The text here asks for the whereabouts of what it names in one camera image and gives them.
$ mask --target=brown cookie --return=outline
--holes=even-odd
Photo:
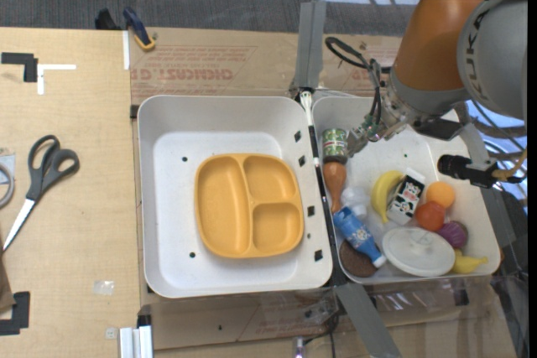
[[[343,241],[339,248],[339,258],[342,266],[353,276],[369,278],[377,268],[363,252],[354,249],[348,241]]]

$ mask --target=yellow divided plate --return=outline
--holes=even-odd
[[[255,153],[210,157],[196,172],[195,198],[201,239],[222,257],[270,257],[302,239],[298,183],[279,158]]]

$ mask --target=green can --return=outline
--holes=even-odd
[[[341,128],[327,128],[322,133],[322,159],[324,163],[347,162],[347,132]]]

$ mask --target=gray metal bar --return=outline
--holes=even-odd
[[[468,154],[474,163],[484,163],[490,159],[485,143],[473,124],[467,124],[461,132],[461,139],[468,148]],[[500,247],[507,246],[517,239],[513,224],[509,219],[507,208],[502,196],[495,189],[481,189],[481,194],[488,217],[493,225],[494,233]]]
[[[299,43],[296,54],[295,87],[316,88],[322,70],[322,37],[326,2],[314,0],[300,5]]]
[[[368,293],[359,283],[346,283],[334,288],[337,297],[373,358],[400,358],[386,325],[373,306]]]

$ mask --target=plastic container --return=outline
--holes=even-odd
[[[316,130],[341,128],[350,130],[360,124],[369,113],[372,97],[326,96],[313,105],[313,121]],[[445,119],[457,121],[455,112],[449,112]],[[362,187],[370,192],[375,179],[389,170],[405,172],[407,168],[423,174],[425,186],[437,180],[450,184],[455,190],[456,198],[447,211],[449,221],[460,221],[468,229],[468,243],[463,250],[467,255],[486,256],[488,262],[482,264],[470,275],[446,273],[429,278],[458,278],[462,276],[484,276],[494,273],[500,264],[500,253],[496,236],[488,217],[481,190],[470,185],[466,180],[453,179],[438,172],[438,159],[446,153],[454,153],[468,157],[466,144],[460,137],[450,141],[434,139],[416,133],[407,127],[391,139],[368,143],[362,151],[347,160],[347,187]],[[374,234],[377,245],[382,247],[383,236],[392,228],[398,227],[395,222],[383,224],[380,216],[368,205],[368,216],[364,221]],[[336,242],[340,246],[345,237],[336,230]],[[400,282],[416,282],[416,276],[401,271],[391,262],[387,262],[369,278],[359,278],[343,271],[352,281],[362,284],[385,284]]]
[[[331,249],[310,132],[296,101],[277,96],[154,96],[138,110],[138,138],[143,269],[158,295],[309,289],[330,278]],[[290,251],[229,258],[204,244],[196,221],[196,172],[207,159],[230,153],[276,157],[292,170],[304,235]]]

